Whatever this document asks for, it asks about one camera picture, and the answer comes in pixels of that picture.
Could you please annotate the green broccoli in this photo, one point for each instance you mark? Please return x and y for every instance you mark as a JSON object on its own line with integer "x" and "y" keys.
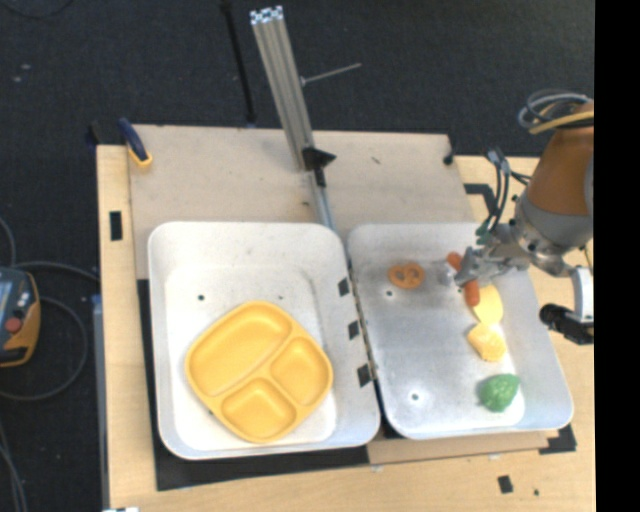
{"x": 497, "y": 392}

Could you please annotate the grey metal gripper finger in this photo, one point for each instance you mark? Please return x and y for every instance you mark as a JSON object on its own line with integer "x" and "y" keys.
{"x": 467, "y": 270}
{"x": 446, "y": 276}

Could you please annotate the pale yellow wedge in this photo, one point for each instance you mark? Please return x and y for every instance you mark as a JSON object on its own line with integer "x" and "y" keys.
{"x": 490, "y": 305}

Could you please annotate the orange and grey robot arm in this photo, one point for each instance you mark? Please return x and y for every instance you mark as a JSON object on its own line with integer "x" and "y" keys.
{"x": 560, "y": 175}

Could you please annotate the yellow divided plate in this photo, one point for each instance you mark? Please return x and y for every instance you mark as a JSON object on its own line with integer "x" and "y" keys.
{"x": 255, "y": 370}

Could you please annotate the orange carrot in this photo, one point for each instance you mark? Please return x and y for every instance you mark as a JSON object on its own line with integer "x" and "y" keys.
{"x": 472, "y": 296}

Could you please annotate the white plastic tray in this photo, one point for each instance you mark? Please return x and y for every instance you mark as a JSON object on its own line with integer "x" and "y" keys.
{"x": 425, "y": 340}
{"x": 240, "y": 250}

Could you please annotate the brown cardboard board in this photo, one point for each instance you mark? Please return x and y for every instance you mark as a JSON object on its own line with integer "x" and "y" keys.
{"x": 225, "y": 175}

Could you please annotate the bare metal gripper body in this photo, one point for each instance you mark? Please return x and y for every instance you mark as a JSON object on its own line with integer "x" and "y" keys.
{"x": 505, "y": 255}

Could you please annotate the thin black and white rod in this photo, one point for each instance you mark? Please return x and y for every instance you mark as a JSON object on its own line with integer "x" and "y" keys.
{"x": 325, "y": 205}

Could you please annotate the yellow block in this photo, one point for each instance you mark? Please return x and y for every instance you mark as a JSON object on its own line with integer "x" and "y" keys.
{"x": 487, "y": 342}

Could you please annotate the brown pretzel biscuit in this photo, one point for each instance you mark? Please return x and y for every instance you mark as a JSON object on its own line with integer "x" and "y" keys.
{"x": 406, "y": 276}

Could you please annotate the black cylinder on white bracket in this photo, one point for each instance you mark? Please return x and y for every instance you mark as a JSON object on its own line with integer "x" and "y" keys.
{"x": 565, "y": 320}

